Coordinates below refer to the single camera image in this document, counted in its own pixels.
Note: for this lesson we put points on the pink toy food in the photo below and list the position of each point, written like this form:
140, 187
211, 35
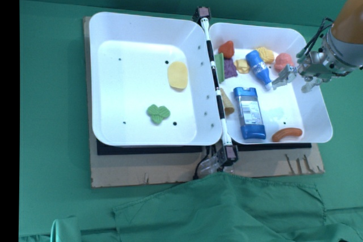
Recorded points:
283, 61

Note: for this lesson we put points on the orange toy sausage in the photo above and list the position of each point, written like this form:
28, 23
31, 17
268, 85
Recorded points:
286, 134

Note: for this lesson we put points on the red toy strawberry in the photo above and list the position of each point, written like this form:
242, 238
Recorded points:
227, 49

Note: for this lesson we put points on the brown cardboard board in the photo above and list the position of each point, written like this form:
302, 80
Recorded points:
158, 165

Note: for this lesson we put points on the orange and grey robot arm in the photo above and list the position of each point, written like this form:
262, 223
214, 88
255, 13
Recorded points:
349, 17

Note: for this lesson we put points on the green cloth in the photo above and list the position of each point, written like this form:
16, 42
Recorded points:
232, 212

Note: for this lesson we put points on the blue bottle with white cap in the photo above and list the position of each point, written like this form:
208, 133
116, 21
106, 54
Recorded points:
257, 66

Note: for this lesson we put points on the yellow toy corn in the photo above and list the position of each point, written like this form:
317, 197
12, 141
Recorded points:
266, 54

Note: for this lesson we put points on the yellow oval biscuit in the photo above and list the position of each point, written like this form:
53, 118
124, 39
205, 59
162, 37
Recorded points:
177, 76

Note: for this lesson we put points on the clear packet with blue ends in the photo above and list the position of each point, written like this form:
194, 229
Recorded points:
249, 113

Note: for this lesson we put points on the green toy strip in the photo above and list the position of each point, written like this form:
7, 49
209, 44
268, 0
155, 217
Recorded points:
219, 68

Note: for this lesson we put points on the tan toy ice cream cone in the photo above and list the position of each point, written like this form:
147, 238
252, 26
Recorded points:
227, 103

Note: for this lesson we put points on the white plastic tray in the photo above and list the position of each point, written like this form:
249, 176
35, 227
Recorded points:
136, 88
283, 110

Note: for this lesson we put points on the purple toy grapes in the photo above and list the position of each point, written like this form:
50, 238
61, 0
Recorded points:
230, 68

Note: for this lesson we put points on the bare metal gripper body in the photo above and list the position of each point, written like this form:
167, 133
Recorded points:
317, 66

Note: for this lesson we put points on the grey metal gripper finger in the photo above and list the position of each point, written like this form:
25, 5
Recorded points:
310, 85
286, 75

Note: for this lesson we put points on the black and white thin rod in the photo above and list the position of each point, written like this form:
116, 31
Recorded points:
219, 99

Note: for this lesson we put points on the small yellow toy food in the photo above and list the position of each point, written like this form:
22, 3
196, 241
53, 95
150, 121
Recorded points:
241, 66

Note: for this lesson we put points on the green toy leaf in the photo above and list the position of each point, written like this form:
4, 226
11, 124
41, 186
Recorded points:
158, 114

